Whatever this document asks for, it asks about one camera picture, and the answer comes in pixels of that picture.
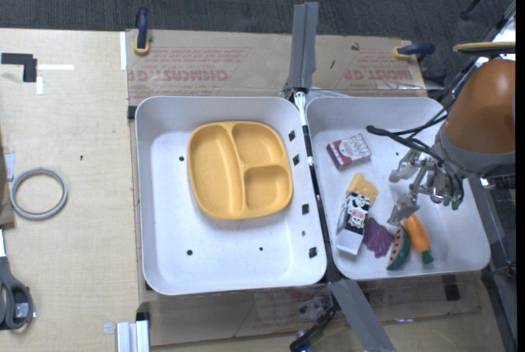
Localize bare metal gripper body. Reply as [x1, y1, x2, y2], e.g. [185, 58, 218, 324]
[409, 158, 465, 205]

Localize orange carrot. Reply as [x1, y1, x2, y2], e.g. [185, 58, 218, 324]
[403, 213, 435, 265]

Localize purple grapes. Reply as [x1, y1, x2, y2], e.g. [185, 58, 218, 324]
[362, 217, 395, 259]

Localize watermelon slice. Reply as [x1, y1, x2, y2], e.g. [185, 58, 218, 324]
[386, 224, 413, 272]

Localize yellow cheese wedge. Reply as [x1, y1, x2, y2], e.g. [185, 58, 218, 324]
[345, 172, 379, 204]

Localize cow print milk carton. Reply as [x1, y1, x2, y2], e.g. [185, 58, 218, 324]
[335, 192, 372, 256]

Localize white plastic tray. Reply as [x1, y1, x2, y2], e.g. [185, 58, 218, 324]
[305, 96, 492, 281]
[134, 95, 328, 296]

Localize red and white carton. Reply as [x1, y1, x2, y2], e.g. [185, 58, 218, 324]
[326, 133, 372, 171]

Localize yellow divided plate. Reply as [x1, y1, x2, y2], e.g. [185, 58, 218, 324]
[186, 120, 294, 220]

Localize brown cardboard board red print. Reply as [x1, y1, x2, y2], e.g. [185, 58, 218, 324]
[125, 29, 483, 347]

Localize grey ring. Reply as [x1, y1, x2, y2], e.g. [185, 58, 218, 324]
[10, 167, 70, 221]

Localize grey handled scissors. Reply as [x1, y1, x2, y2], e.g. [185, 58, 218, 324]
[0, 255, 36, 331]

